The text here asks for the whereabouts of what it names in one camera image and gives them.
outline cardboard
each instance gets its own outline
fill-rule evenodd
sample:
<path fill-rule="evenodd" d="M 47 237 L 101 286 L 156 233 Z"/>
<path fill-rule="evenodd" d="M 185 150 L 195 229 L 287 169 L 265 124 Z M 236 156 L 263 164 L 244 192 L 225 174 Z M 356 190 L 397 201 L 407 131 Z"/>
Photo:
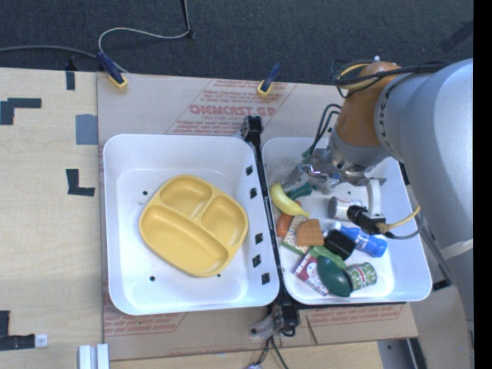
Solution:
<path fill-rule="evenodd" d="M 332 86 L 274 83 L 271 93 L 261 98 L 256 95 L 255 81 L 133 74 L 127 74 L 127 79 L 127 88 L 119 89 L 106 75 L 98 74 L 101 193 L 102 149 L 114 135 L 234 135 L 245 116 L 259 115 L 263 119 L 263 143 L 277 136 L 314 137 L 324 107 L 343 103 Z M 104 205 L 101 195 L 104 337 L 112 360 L 263 348 L 264 341 L 251 339 L 248 332 L 251 324 L 266 316 L 263 307 L 138 317 L 118 311 L 107 289 Z M 295 336 L 280 337 L 281 347 L 417 335 L 409 304 L 306 309 L 300 316 Z"/>

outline white tape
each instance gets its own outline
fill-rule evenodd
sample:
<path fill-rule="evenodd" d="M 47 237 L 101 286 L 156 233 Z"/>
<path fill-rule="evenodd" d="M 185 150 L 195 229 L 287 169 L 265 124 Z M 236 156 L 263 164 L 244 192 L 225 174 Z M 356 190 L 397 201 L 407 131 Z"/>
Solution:
<path fill-rule="evenodd" d="M 452 257 L 463 254 L 465 251 L 469 251 L 474 248 L 474 240 L 468 239 L 467 241 L 459 241 L 447 248 L 441 249 L 440 252 L 443 255 L 444 260 L 449 260 Z"/>

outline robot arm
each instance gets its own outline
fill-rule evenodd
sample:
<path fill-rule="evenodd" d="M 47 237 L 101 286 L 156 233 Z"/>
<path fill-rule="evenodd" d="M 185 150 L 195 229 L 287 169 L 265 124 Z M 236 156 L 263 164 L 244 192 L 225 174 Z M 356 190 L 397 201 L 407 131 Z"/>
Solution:
<path fill-rule="evenodd" d="M 359 77 L 398 69 L 376 61 Z M 381 78 L 348 92 L 324 164 L 354 185 L 386 157 L 404 164 L 422 215 L 446 254 L 473 340 L 473 59 L 432 73 Z"/>

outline blue clamp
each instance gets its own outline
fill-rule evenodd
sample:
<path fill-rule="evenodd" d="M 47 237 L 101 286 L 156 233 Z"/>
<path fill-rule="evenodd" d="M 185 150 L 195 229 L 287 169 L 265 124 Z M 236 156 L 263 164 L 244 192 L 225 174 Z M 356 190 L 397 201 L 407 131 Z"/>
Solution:
<path fill-rule="evenodd" d="M 107 55 L 99 52 L 96 55 L 96 58 L 98 59 L 98 62 L 101 63 L 104 69 L 108 72 L 108 78 L 111 82 L 113 82 L 114 85 L 116 85 L 118 88 L 124 88 L 127 85 L 128 80 L 123 75 L 121 75 L 121 72 L 118 70 L 115 63 Z"/>
<path fill-rule="evenodd" d="M 256 89 L 256 93 L 259 96 L 265 97 L 268 93 L 270 93 L 272 82 L 277 81 L 280 76 L 280 68 L 280 63 L 275 63 L 274 67 L 270 71 L 270 74 L 268 74 L 266 79 L 260 82 L 258 88 Z"/>

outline white plastic tray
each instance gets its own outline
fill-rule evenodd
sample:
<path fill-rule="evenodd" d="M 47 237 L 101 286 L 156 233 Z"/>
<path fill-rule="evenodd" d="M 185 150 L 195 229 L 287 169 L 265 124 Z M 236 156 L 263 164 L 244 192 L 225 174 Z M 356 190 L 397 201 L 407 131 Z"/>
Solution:
<path fill-rule="evenodd" d="M 116 135 L 104 147 L 103 163 L 109 294 L 119 310 L 141 315 L 246 308 L 265 306 L 277 297 L 279 280 L 261 186 L 254 153 L 244 141 Z M 241 248 L 214 277 L 196 278 L 174 268 L 146 246 L 138 231 L 146 202 L 164 182 L 183 174 L 215 185 L 248 214 Z"/>
<path fill-rule="evenodd" d="M 273 138 L 263 147 L 263 159 L 268 185 L 282 182 L 295 165 L 302 161 L 301 154 L 311 146 L 313 138 Z M 327 139 L 318 143 L 319 148 L 327 147 Z M 398 163 L 387 158 L 372 172 L 371 177 L 386 178 L 381 186 L 381 211 L 387 222 L 399 221 L 411 212 L 403 178 Z M 327 216 L 328 202 L 331 197 L 345 200 L 360 199 L 367 206 L 367 189 L 354 187 L 348 183 L 338 185 L 329 194 L 313 191 L 309 197 L 301 197 L 303 208 L 318 218 L 322 229 L 329 228 L 334 222 Z M 272 205 L 274 218 L 279 215 Z M 350 222 L 343 222 L 355 227 Z M 417 230 L 412 220 L 392 230 L 396 235 L 405 236 Z M 354 253 L 345 261 L 347 265 L 370 262 L 377 272 L 377 283 L 373 286 L 354 291 L 349 298 L 340 298 L 333 294 L 322 296 L 293 275 L 293 270 L 301 256 L 279 245 L 281 266 L 285 287 L 290 296 L 307 305 L 318 304 L 373 304 L 385 302 L 420 301 L 431 292 L 432 279 L 419 236 L 407 240 L 388 239 L 386 253 L 381 258 L 373 258 L 362 251 Z"/>

